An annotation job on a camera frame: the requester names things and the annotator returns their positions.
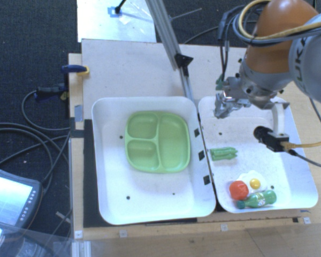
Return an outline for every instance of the white bracket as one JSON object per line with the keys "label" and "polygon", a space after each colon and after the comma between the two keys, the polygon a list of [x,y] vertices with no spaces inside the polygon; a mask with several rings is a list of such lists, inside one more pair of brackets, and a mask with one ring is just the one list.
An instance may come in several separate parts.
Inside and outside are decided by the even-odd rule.
{"label": "white bracket", "polygon": [[275,103],[272,107],[272,117],[273,117],[273,133],[274,134],[284,134],[285,117],[284,117],[284,106],[282,103]]}
{"label": "white bracket", "polygon": [[311,223],[311,221],[310,221],[310,218],[309,218],[309,217],[303,217],[303,222],[304,222],[304,224],[305,224],[305,225],[307,225],[307,224],[310,224],[310,223]]}
{"label": "white bracket", "polygon": [[127,238],[127,230],[126,229],[119,230],[119,236],[120,238]]}
{"label": "white bracket", "polygon": [[75,230],[74,238],[75,239],[82,239],[83,238],[83,231],[82,230]]}
{"label": "white bracket", "polygon": [[221,224],[220,225],[221,231],[228,231],[228,226],[227,224]]}

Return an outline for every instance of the red toy tomato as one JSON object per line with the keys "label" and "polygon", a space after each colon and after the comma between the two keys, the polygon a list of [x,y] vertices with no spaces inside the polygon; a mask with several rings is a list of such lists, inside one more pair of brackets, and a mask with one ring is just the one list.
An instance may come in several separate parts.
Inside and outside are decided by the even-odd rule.
{"label": "red toy tomato", "polygon": [[243,200],[248,195],[248,187],[243,181],[234,181],[230,185],[230,193],[234,200]]}

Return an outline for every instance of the green plate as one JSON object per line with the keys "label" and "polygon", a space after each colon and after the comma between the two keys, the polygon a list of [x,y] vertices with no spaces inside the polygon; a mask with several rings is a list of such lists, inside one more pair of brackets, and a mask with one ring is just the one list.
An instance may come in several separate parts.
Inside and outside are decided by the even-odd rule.
{"label": "green plate", "polygon": [[125,152],[128,162],[138,170],[179,172],[190,161],[187,123],[169,112],[136,112],[127,121]]}

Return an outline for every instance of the toy fried egg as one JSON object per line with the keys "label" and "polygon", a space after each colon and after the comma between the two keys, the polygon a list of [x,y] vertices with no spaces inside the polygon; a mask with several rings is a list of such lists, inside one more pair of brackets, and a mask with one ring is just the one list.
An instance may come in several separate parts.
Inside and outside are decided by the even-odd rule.
{"label": "toy fried egg", "polygon": [[265,191],[268,188],[268,183],[263,175],[255,170],[241,174],[237,180],[243,181],[247,185],[249,194]]}

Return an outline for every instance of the green toy bottle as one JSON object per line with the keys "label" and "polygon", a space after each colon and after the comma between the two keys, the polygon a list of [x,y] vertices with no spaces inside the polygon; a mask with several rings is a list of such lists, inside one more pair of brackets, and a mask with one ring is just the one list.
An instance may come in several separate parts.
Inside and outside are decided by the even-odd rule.
{"label": "green toy bottle", "polygon": [[277,196],[275,192],[272,190],[267,190],[264,192],[253,193],[246,200],[239,200],[236,202],[236,206],[239,209],[243,209],[245,207],[259,208],[267,204],[275,203],[276,200]]}

